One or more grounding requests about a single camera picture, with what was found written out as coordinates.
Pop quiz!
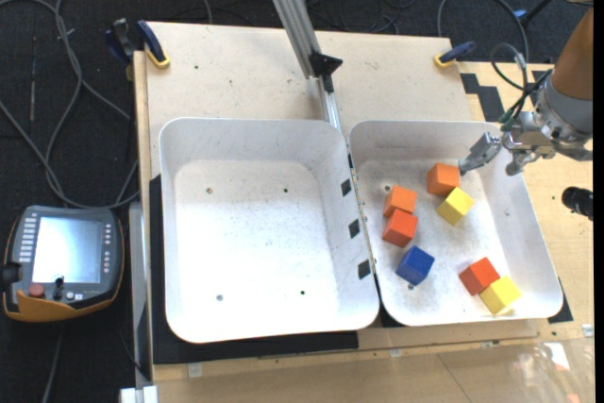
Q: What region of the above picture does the orange cube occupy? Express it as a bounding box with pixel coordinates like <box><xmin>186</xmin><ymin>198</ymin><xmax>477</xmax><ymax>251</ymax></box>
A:
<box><xmin>426</xmin><ymin>161</ymin><xmax>461</xmax><ymax>197</ymax></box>
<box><xmin>382</xmin><ymin>184</ymin><xmax>419</xmax><ymax>219</ymax></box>

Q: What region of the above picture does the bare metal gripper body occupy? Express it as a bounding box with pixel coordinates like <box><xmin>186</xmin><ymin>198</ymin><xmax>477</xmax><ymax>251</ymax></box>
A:
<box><xmin>501</xmin><ymin>109</ymin><xmax>595</xmax><ymax>162</ymax></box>

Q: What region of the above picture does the pale wood board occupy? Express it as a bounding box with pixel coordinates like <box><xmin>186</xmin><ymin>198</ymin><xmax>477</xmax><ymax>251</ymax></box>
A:
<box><xmin>143</xmin><ymin>20</ymin><xmax>542</xmax><ymax>353</ymax></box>

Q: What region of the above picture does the blue cube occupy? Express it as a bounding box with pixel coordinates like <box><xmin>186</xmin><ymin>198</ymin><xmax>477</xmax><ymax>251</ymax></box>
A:
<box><xmin>394</xmin><ymin>244</ymin><xmax>436</xmax><ymax>287</ymax></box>

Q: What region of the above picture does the yellow cube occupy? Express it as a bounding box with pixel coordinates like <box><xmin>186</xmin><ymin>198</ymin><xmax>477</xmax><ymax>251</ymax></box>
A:
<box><xmin>478</xmin><ymin>275</ymin><xmax>523</xmax><ymax>316</ymax></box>
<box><xmin>435</xmin><ymin>186</ymin><xmax>476</xmax><ymax>227</ymax></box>

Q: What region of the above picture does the white plastic tray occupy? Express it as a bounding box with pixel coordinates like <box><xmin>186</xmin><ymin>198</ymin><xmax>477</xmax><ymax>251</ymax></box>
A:
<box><xmin>158</xmin><ymin>116</ymin><xmax>381</xmax><ymax>344</ymax></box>
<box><xmin>347</xmin><ymin>119</ymin><xmax>565</xmax><ymax>328</ymax></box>

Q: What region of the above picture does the red-orange cube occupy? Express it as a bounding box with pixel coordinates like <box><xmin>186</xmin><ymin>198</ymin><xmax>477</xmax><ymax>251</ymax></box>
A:
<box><xmin>458</xmin><ymin>256</ymin><xmax>502</xmax><ymax>297</ymax></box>
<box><xmin>381</xmin><ymin>208</ymin><xmax>420</xmax><ymax>249</ymax></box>

